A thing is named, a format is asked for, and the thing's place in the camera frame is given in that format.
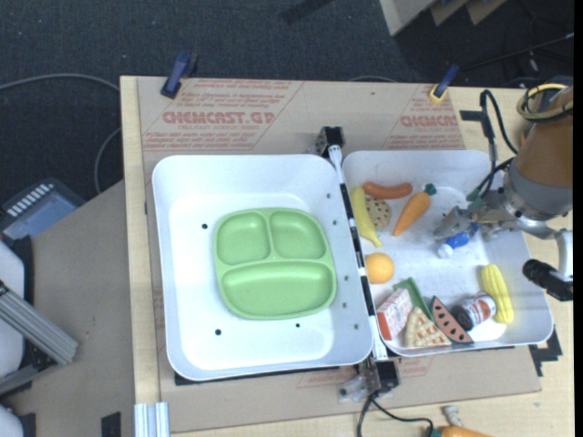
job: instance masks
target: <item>corn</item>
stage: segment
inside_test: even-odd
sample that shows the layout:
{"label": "corn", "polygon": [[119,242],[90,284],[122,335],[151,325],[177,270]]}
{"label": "corn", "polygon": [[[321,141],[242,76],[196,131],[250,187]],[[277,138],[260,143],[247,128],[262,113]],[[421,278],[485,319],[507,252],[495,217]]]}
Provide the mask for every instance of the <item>corn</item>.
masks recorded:
{"label": "corn", "polygon": [[494,319],[504,324],[511,323],[514,320],[514,308],[504,277],[496,264],[488,264],[482,269],[482,283],[484,290],[496,302]]}

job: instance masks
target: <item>wooden table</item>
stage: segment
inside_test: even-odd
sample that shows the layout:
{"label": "wooden table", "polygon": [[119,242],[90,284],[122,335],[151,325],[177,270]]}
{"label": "wooden table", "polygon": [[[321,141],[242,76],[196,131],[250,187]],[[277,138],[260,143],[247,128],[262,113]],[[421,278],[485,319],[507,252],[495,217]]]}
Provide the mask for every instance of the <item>wooden table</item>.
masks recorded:
{"label": "wooden table", "polygon": [[[141,149],[138,79],[123,76],[120,80],[123,122],[123,145],[128,219],[128,264],[131,296],[131,323],[134,356],[135,402],[153,404],[161,400],[159,366],[155,340],[153,298],[151,289],[150,257],[148,250],[148,225],[144,213],[145,186]],[[456,112],[460,109],[477,109],[481,88],[451,87],[449,96]],[[493,89],[506,121],[508,135],[515,139],[524,125],[515,110],[522,91]],[[463,122],[458,117],[466,148],[487,151],[481,130],[476,125]],[[500,160],[509,157],[500,144]],[[551,222],[556,228],[572,229],[572,212],[566,218]],[[527,236],[527,244],[535,259],[557,265],[557,245]],[[557,335],[563,355],[556,362],[543,365],[542,391],[532,394],[480,399],[456,403],[465,426],[496,437],[520,435],[545,435],[566,437],[574,435],[574,352],[573,304],[560,303],[549,298],[555,318]],[[397,410],[403,417],[427,417],[436,426],[447,424],[439,406],[425,405]],[[335,415],[288,422],[256,424],[238,428],[223,428],[180,435],[242,436],[242,435],[355,435],[358,416]],[[388,421],[380,412],[370,411],[363,427],[364,435],[420,436],[424,424]]]}

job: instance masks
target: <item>orange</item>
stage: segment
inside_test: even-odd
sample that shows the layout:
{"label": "orange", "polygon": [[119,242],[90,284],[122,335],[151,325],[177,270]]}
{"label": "orange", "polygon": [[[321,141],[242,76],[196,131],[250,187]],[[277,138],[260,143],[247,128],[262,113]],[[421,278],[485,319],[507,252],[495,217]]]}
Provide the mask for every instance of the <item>orange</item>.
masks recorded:
{"label": "orange", "polygon": [[386,283],[394,275],[393,260],[383,252],[374,252],[366,256],[364,265],[371,283]]}

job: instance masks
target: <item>black floor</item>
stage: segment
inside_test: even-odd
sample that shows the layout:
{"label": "black floor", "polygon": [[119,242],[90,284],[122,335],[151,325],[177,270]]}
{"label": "black floor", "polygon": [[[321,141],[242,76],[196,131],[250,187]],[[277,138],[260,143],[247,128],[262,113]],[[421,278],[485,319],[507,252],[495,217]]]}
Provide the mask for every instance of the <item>black floor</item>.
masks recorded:
{"label": "black floor", "polygon": [[[465,9],[436,27],[427,11],[389,35],[378,0],[0,0],[0,203],[46,177],[84,199],[120,126],[118,92],[80,78],[2,88],[31,76],[166,76],[176,54],[197,76],[438,82],[462,68],[574,31],[574,0],[509,0],[473,25]],[[454,86],[519,86],[573,76],[573,38],[463,69]],[[122,179],[119,137],[98,187]]]}

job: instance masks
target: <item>banana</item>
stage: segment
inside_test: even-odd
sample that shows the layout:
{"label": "banana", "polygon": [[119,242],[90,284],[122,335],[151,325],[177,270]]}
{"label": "banana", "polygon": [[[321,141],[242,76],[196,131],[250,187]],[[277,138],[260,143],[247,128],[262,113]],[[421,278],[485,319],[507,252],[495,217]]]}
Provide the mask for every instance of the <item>banana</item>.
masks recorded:
{"label": "banana", "polygon": [[374,227],[371,216],[366,210],[366,194],[363,187],[356,187],[350,192],[350,200],[353,204],[354,219],[356,220],[356,227],[358,233],[363,237],[373,242],[375,247],[379,248],[383,243],[376,236],[376,228]]}

